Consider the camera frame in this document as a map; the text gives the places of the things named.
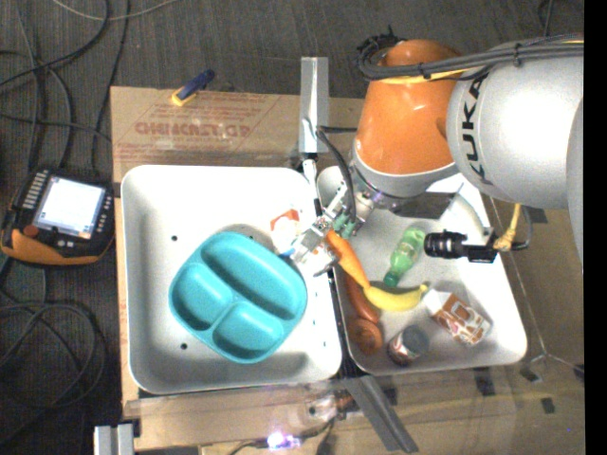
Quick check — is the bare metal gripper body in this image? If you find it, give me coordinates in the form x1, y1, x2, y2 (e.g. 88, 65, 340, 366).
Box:
303, 181, 383, 245

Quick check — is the orange carrot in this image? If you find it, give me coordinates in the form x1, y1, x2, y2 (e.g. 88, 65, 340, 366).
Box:
324, 228, 372, 289

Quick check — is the white and orange packet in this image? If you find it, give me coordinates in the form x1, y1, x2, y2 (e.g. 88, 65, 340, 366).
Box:
269, 209, 304, 251

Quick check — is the red sausage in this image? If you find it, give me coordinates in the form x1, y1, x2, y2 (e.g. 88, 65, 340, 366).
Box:
343, 272, 380, 324

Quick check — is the blue divided plate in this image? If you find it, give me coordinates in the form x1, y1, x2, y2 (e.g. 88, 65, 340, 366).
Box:
168, 230, 308, 365

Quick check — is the yellow banana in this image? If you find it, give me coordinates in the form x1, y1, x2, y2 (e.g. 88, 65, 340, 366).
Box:
362, 282, 431, 312

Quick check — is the green plastic bottle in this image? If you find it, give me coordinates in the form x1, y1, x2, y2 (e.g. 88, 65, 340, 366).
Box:
382, 227, 427, 287

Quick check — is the small brown can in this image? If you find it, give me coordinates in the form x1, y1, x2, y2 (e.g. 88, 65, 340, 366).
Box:
387, 324, 431, 367

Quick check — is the white and brown carton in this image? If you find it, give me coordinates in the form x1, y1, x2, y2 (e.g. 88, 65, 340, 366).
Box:
423, 289, 492, 347

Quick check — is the white plastic tray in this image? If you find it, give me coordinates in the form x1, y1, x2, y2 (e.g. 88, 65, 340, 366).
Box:
316, 164, 528, 376
120, 164, 343, 395

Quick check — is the brown cardboard board red print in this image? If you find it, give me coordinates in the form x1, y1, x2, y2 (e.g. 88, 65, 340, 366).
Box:
109, 85, 585, 450

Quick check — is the black cylinder on white bracket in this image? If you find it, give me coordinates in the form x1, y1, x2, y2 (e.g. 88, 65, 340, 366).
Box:
423, 191, 499, 264

